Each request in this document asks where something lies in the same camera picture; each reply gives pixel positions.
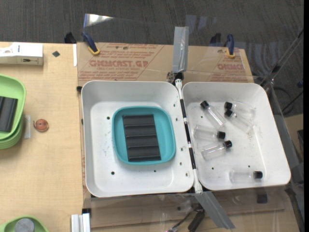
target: glass vial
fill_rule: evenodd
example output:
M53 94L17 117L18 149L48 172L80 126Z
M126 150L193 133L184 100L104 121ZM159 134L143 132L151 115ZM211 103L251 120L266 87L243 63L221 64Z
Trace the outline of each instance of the glass vial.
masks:
M229 178L232 183L248 183L262 179L263 172L251 169L232 169Z
M222 125L226 123L226 120L218 113L218 111L211 105L207 103L207 101L203 101L200 106L205 111L205 116L209 119L211 124L219 129Z
M223 155L226 149L230 147L232 147L231 141L217 142L202 147L201 154L205 160L209 160Z
M193 135L196 139L210 140L210 141L216 141L218 139L225 138L225 132L219 131L212 127L202 125L196 125L194 127Z
M231 110L227 110L224 115L231 121L231 123L238 128L242 129L244 132L249 132L254 124L249 117L239 116Z
M231 110L233 112L237 112L239 114L242 114L244 116L249 116L250 118L254 118L255 115L255 108L242 103L242 102L238 102L238 101L233 101L233 102L226 102L224 104L224 108L226 108L227 110Z

